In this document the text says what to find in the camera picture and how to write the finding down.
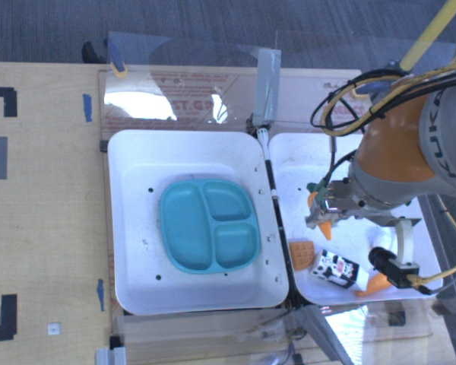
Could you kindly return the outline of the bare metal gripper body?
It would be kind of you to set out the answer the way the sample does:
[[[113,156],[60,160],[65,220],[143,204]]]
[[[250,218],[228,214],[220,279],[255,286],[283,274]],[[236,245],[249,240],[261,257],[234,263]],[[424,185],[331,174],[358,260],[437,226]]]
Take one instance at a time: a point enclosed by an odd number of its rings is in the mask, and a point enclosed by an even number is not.
[[[342,179],[313,185],[313,208],[328,212],[343,212],[345,219],[367,219],[375,224],[397,221],[391,210],[403,204],[403,184],[380,179]]]

